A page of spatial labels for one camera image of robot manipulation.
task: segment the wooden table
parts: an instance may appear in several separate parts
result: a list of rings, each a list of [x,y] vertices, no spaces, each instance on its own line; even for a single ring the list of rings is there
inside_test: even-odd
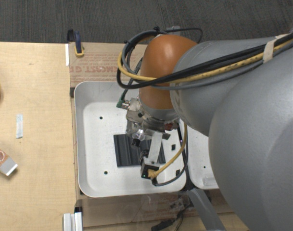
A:
[[[0,231],[61,231],[63,213],[76,203],[65,45],[0,42],[0,86],[0,148],[18,164],[9,177],[0,173]],[[23,115],[20,139],[17,114]],[[229,231],[247,230],[233,213],[220,218]],[[150,230],[156,223],[85,230]],[[197,217],[186,218],[179,230],[190,227],[204,230]]]

